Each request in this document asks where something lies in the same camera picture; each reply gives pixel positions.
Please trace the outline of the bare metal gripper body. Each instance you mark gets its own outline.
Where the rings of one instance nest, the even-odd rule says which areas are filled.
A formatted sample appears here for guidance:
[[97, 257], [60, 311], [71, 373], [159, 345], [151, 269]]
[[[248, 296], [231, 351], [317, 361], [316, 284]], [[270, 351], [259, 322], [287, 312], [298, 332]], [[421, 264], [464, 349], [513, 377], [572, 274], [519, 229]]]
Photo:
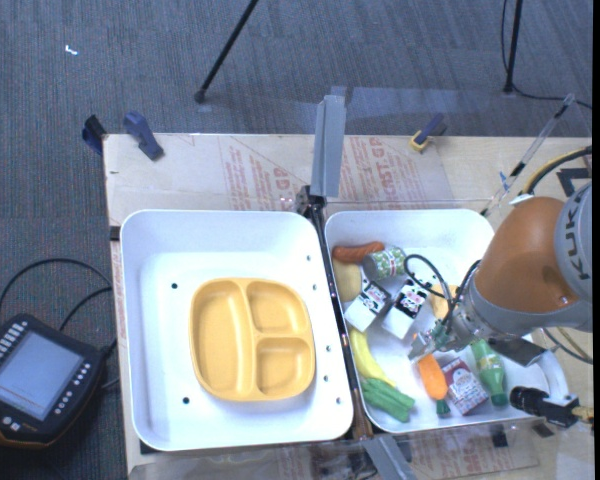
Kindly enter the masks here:
[[438, 306], [433, 309], [433, 315], [432, 337], [437, 351], [459, 352], [483, 334], [484, 321], [472, 305], [459, 304], [453, 311]]

